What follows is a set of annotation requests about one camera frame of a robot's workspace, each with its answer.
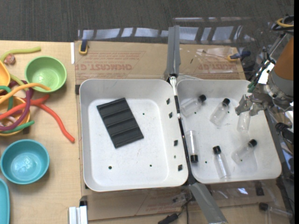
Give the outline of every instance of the green bowl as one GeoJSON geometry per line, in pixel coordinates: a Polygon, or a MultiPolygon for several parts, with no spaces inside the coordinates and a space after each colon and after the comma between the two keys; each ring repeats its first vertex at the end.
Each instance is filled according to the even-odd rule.
{"type": "Polygon", "coordinates": [[[39,180],[49,168],[46,148],[35,140],[18,140],[3,152],[0,167],[3,175],[16,184],[29,184],[39,180]]]}
{"type": "Polygon", "coordinates": [[[39,56],[31,60],[25,68],[25,79],[28,83],[40,83],[51,88],[46,91],[40,87],[34,90],[42,93],[52,93],[59,90],[66,81],[65,66],[51,56],[39,56]]]}

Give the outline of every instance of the bowl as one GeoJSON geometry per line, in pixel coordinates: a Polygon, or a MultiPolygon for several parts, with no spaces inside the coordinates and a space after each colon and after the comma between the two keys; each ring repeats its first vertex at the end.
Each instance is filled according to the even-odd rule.
{"type": "Polygon", "coordinates": [[[10,82],[10,75],[5,65],[0,61],[0,85],[8,86],[10,82]]]}
{"type": "MultiPolygon", "coordinates": [[[[25,103],[25,101],[22,100],[22,99],[19,98],[19,97],[13,96],[13,99],[14,99],[13,107],[25,103]]],[[[7,107],[8,107],[8,99],[5,100],[3,103],[0,104],[0,113],[5,113],[5,112],[7,111],[7,107]]],[[[20,116],[21,116],[21,113],[18,113],[18,114],[13,115],[13,117],[14,117],[15,119],[18,119],[20,116]]],[[[29,110],[29,112],[27,113],[26,117],[23,119],[23,121],[22,121],[19,125],[25,124],[25,123],[27,123],[29,120],[30,120],[30,110],[29,110]]],[[[4,125],[8,125],[8,122],[9,122],[9,121],[8,121],[7,119],[4,119],[4,120],[2,120],[1,122],[2,122],[2,124],[4,124],[4,125]]],[[[10,137],[10,136],[13,136],[13,135],[15,135],[15,134],[21,132],[21,131],[22,131],[22,129],[21,129],[21,130],[18,130],[18,131],[16,131],[16,132],[13,132],[13,133],[0,133],[0,137],[10,137]]]]}
{"type": "Polygon", "coordinates": [[[50,158],[46,148],[30,139],[18,140],[3,152],[0,167],[3,175],[16,184],[30,184],[44,176],[50,158]]]}
{"type": "Polygon", "coordinates": [[[51,56],[38,56],[31,60],[25,68],[25,79],[28,83],[40,83],[51,88],[46,91],[40,87],[34,90],[42,93],[52,93],[59,90],[66,81],[65,66],[51,56]]]}

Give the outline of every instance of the yellow bowl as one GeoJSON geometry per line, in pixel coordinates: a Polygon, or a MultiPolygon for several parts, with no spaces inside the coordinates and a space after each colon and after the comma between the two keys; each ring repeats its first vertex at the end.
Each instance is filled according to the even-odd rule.
{"type": "Polygon", "coordinates": [[[10,75],[5,65],[0,61],[0,85],[8,86],[10,82],[10,75]]]}
{"type": "MultiPolygon", "coordinates": [[[[13,105],[13,107],[25,103],[25,101],[22,100],[19,97],[13,96],[13,99],[14,99],[14,105],[13,105]]],[[[7,107],[8,107],[8,99],[5,100],[2,104],[0,104],[0,113],[5,113],[7,111],[7,107]]],[[[21,116],[21,113],[16,114],[13,117],[17,120],[20,116],[21,116]]],[[[28,114],[26,115],[26,117],[23,119],[23,121],[19,125],[27,123],[29,121],[29,119],[30,119],[30,111],[28,112],[28,114]]],[[[10,123],[10,121],[8,121],[7,119],[3,119],[2,120],[2,124],[6,125],[8,123],[10,123]]],[[[13,136],[13,135],[21,132],[21,131],[22,131],[22,129],[19,130],[19,131],[13,132],[13,133],[0,133],[0,137],[10,137],[10,136],[13,136]]]]}

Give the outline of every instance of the white plastic tray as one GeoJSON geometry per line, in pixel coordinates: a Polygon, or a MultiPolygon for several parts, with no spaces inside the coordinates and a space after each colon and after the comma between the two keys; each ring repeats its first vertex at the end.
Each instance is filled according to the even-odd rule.
{"type": "Polygon", "coordinates": [[[90,189],[161,188],[186,182],[184,147],[173,90],[167,82],[89,79],[81,84],[79,92],[83,173],[90,189]],[[119,98],[126,98],[144,139],[115,148],[96,106],[119,98]]]}
{"type": "Polygon", "coordinates": [[[251,117],[249,137],[256,139],[258,145],[254,156],[237,165],[232,159],[232,152],[248,137],[237,131],[238,116],[235,108],[243,94],[247,94],[248,81],[245,80],[181,80],[177,84],[179,103],[199,95],[206,95],[206,101],[200,110],[188,117],[182,115],[184,131],[197,131],[199,144],[199,162],[191,164],[192,173],[201,183],[236,182],[247,180],[273,179],[281,173],[281,163],[273,142],[269,126],[263,111],[251,117]],[[229,113],[221,127],[209,121],[214,108],[224,99],[229,98],[229,113]],[[218,177],[213,162],[213,147],[219,145],[225,154],[231,171],[231,178],[218,177]]]}

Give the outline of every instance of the blue bowl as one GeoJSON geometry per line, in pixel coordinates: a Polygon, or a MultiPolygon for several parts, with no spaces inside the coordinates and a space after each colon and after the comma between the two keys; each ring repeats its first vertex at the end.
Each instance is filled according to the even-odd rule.
{"type": "Polygon", "coordinates": [[[1,157],[1,171],[11,182],[29,184],[39,180],[49,168],[46,148],[35,140],[18,140],[1,157]]]}

